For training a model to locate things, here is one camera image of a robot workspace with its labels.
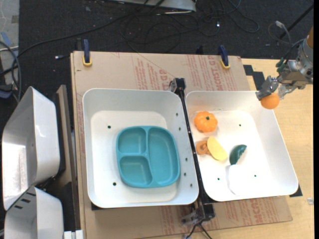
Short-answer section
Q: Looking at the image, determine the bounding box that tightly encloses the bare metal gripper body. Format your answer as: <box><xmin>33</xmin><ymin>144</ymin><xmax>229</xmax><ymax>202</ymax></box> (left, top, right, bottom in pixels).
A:
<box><xmin>277</xmin><ymin>58</ymin><xmax>314</xmax><ymax>90</ymax></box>

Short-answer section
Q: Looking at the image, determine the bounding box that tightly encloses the brown toy pretzel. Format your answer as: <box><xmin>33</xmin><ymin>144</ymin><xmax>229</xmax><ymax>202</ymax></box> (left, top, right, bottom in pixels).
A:
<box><xmin>195</xmin><ymin>140</ymin><xmax>211</xmax><ymax>156</ymax></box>

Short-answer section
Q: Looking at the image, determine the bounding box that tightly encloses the blue divided plate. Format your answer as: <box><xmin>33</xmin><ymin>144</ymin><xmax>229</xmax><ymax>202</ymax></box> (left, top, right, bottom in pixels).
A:
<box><xmin>115</xmin><ymin>125</ymin><xmax>181</xmax><ymax>189</ymax></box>

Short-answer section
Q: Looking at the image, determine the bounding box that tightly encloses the dark green toy wedge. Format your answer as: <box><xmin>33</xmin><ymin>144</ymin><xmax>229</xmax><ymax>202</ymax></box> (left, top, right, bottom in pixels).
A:
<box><xmin>229</xmin><ymin>144</ymin><xmax>248</xmax><ymax>166</ymax></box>

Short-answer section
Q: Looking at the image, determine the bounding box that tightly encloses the black block with wires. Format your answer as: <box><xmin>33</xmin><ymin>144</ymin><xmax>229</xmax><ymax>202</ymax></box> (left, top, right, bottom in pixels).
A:
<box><xmin>168</xmin><ymin>77</ymin><xmax>186</xmax><ymax>95</ymax></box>
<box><xmin>182</xmin><ymin>202</ymin><xmax>216</xmax><ymax>228</ymax></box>

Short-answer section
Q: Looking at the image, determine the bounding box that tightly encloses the white rounded piece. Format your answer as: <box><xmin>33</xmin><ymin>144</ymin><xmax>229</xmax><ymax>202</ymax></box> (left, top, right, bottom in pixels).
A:
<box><xmin>225</xmin><ymin>164</ymin><xmax>253</xmax><ymax>196</ymax></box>

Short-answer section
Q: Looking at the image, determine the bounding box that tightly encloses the orange ball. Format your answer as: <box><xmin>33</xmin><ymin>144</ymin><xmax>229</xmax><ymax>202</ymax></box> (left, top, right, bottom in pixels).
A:
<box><xmin>260</xmin><ymin>92</ymin><xmax>280</xmax><ymax>110</ymax></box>

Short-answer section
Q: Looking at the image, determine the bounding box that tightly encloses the yellow toy slice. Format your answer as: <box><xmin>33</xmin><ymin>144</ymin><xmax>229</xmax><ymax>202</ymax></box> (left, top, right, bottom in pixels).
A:
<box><xmin>206</xmin><ymin>135</ymin><xmax>228</xmax><ymax>161</ymax></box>

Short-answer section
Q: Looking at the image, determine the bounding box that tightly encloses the orange toy pumpkin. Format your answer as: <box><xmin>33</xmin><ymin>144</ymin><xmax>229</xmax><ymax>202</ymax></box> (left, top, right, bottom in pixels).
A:
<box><xmin>193</xmin><ymin>111</ymin><xmax>219</xmax><ymax>133</ymax></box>

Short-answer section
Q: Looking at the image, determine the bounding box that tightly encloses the brown cardboard board red print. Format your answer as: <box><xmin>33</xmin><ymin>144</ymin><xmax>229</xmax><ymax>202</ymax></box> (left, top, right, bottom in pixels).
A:
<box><xmin>70</xmin><ymin>50</ymin><xmax>294</xmax><ymax>239</ymax></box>

